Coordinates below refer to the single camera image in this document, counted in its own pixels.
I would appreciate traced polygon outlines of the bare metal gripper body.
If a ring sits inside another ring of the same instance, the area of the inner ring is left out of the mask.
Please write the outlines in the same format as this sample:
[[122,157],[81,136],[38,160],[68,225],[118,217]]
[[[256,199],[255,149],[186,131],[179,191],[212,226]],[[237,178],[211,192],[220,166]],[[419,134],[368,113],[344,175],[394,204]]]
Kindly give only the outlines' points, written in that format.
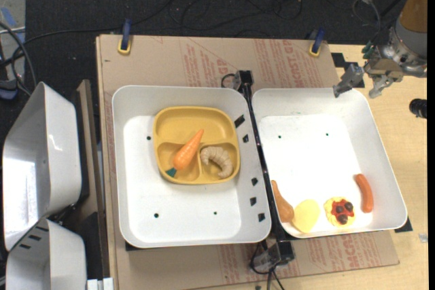
[[427,60],[409,49],[402,41],[371,46],[364,52],[364,70],[369,76],[385,76],[395,81],[404,76],[427,77]]

